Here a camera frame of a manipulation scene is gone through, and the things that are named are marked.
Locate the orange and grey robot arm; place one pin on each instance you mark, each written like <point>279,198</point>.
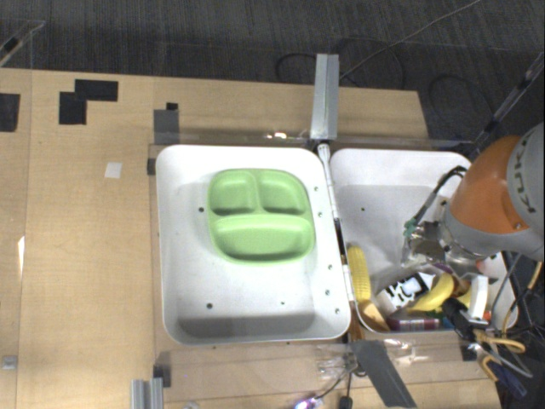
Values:
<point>485,194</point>

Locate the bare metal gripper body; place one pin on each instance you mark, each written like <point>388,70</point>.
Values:
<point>430,241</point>

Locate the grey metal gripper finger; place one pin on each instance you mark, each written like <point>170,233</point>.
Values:
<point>412,260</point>

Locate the black and white carton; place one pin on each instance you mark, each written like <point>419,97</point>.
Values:
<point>404,290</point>

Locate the green divided plate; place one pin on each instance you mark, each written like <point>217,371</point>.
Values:
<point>259,228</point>

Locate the yellow banana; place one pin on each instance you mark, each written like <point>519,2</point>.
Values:
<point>438,294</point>

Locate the white plastic tray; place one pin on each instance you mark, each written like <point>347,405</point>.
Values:
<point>383,186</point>
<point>255,296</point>

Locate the yellow corn cob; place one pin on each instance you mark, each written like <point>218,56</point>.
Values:
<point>359,273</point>

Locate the orange bread wedge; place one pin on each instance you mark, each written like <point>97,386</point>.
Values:
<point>372,313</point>

